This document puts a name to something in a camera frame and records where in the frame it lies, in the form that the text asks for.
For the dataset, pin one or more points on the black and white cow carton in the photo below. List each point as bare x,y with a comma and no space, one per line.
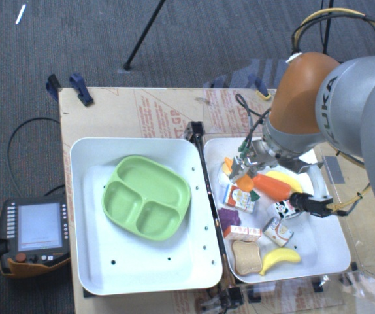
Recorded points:
283,209

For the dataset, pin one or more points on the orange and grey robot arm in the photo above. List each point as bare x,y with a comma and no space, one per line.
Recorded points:
337,110

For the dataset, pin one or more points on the tan bread slice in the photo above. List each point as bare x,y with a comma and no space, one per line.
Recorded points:
247,257

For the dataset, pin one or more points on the white and orange can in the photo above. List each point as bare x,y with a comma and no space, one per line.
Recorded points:
277,231

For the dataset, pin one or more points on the brown cardboard board red print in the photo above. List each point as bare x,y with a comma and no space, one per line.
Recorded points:
115,113

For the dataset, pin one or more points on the yellow banana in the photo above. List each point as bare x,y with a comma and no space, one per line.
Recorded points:
280,256

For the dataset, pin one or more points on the white and red juice carton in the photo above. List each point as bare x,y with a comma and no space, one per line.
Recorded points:
239,199

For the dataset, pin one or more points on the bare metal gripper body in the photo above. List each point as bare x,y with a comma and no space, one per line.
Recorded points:
260,157

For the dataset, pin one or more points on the black tripod leg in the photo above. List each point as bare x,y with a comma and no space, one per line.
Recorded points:
328,18
148,28

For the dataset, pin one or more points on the orange and white small carton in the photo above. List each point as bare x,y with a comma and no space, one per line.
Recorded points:
236,232

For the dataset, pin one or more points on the orange carrot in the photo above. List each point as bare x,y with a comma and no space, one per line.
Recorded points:
270,186

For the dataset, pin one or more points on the purple grapes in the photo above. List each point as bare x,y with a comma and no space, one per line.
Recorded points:
228,218

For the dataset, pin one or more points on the white plastic tray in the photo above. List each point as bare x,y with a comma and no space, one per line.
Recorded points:
318,250
122,267

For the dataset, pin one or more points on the green divided plate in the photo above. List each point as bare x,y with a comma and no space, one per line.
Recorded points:
148,188

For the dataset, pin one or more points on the black cylinder on white bracket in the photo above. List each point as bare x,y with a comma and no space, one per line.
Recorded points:
311,204

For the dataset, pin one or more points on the orange rounded toy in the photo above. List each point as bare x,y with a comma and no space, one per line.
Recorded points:
246,183

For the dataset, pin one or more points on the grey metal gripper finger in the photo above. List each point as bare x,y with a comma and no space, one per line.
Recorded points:
245,169
234,170

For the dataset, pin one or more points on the yellow curved toy food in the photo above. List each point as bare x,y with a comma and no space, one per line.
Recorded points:
290,179

